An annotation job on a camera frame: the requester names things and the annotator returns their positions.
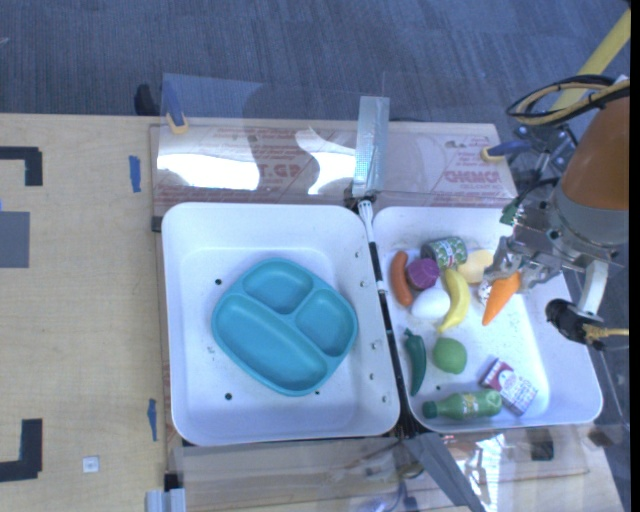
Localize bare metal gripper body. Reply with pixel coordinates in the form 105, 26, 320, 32
501, 201, 617, 274

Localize pale yellow potato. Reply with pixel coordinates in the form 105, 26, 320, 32
456, 248, 497, 286

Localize orange carrot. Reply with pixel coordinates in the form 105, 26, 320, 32
481, 271, 523, 327

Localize green can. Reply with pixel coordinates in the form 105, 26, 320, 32
420, 235, 469, 272

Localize yellow banana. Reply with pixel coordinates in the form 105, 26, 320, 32
436, 267, 472, 334

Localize white plastic tray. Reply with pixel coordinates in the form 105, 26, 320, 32
160, 201, 402, 448
372, 205, 604, 436

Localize purple toy cupcake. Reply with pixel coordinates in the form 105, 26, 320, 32
405, 257, 442, 292

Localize white egg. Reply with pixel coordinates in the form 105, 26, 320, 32
410, 287, 453, 321

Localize orange sausage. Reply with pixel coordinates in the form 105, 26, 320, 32
389, 250, 415, 309

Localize green lime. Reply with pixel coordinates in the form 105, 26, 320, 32
431, 336, 469, 376

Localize red and white carton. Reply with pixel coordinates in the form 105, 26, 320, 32
479, 357, 540, 418

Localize dark green pepper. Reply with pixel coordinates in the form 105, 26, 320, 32
403, 327, 428, 398

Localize green bottle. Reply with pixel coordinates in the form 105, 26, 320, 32
421, 389, 504, 422

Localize blue divided plate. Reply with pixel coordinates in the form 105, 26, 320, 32
210, 257, 360, 398

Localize brown cardboard board, red print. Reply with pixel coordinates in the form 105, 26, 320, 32
149, 122, 604, 484

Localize black cylinder on white bracket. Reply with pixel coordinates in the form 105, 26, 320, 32
544, 259, 611, 347

